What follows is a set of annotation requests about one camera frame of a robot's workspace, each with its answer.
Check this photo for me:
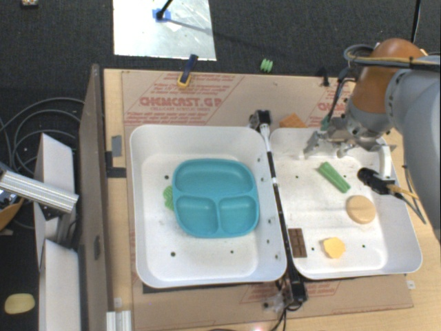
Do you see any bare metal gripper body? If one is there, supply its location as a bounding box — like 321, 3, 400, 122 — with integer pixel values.
321, 117, 380, 151

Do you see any green celery stick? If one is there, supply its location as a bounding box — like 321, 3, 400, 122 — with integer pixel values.
316, 161, 351, 194

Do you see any orange waffle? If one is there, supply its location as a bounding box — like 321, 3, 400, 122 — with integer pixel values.
278, 112, 308, 129

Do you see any thin black and white rod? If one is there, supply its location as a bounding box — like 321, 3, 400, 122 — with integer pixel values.
260, 123, 301, 283

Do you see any beige round biscuit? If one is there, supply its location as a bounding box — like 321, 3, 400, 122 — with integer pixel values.
345, 194, 377, 225

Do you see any white plastic tray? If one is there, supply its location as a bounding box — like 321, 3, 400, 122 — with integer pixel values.
269, 126, 424, 281
129, 123, 288, 289

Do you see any yellow cheese slice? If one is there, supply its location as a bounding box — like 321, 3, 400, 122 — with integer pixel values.
322, 237, 347, 260

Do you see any brown chocolate bar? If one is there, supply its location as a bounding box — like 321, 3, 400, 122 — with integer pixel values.
287, 228, 309, 259

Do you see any blue divided plate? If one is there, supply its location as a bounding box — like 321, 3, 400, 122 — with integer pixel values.
171, 158, 260, 239

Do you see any brown cardboard board red print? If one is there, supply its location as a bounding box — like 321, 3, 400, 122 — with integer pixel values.
121, 70, 415, 327

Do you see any green ridged toy vegetable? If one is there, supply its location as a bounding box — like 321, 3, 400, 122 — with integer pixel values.
162, 185, 176, 211

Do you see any pale yellow oval toy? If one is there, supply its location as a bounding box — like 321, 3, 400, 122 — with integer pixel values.
3, 292, 37, 315

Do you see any black cylinder on white bracket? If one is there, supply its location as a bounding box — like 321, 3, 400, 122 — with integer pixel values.
356, 144, 398, 196

